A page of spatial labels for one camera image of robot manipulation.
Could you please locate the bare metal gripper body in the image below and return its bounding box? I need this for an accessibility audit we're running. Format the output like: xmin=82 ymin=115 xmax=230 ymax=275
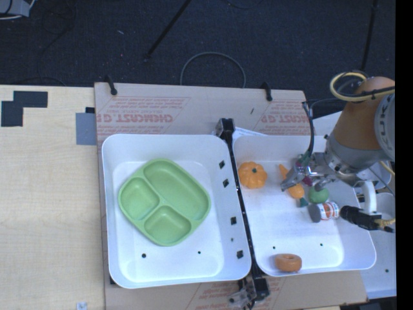
xmin=305 ymin=151 xmax=355 ymax=179

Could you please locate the orange toy carrot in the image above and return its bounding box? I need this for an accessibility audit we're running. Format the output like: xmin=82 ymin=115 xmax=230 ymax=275
xmin=278 ymin=163 xmax=310 ymax=208

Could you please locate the green toy apple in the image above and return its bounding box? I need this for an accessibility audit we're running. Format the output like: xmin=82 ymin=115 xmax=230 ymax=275
xmin=307 ymin=185 xmax=330 ymax=205

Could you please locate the small white and orange can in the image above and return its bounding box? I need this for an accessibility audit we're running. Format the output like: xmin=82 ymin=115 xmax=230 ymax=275
xmin=307 ymin=201 xmax=341 ymax=223

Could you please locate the orange toy pumpkin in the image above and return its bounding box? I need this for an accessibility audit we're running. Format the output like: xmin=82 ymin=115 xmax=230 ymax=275
xmin=237 ymin=161 xmax=268 ymax=190

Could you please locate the white plastic tray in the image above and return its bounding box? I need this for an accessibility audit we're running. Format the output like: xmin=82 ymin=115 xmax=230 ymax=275
xmin=232 ymin=134 xmax=378 ymax=278
xmin=101 ymin=133 xmax=253 ymax=290

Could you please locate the white printed paper slip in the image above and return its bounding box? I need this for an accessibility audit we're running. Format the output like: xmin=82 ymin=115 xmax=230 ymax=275
xmin=233 ymin=127 xmax=269 ymax=139

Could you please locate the orange toy doughnut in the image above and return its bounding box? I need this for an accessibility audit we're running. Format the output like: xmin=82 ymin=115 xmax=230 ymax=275
xmin=274 ymin=253 xmax=303 ymax=274

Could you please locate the brown cardboard board red print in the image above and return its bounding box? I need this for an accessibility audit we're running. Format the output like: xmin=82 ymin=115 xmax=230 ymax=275
xmin=94 ymin=82 xmax=369 ymax=310

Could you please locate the green divided plate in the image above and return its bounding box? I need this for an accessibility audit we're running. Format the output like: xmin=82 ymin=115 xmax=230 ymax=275
xmin=117 ymin=158 xmax=212 ymax=248

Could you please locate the black cylinder on white bracket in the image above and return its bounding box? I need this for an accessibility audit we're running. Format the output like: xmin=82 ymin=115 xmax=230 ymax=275
xmin=339 ymin=180 xmax=383 ymax=231

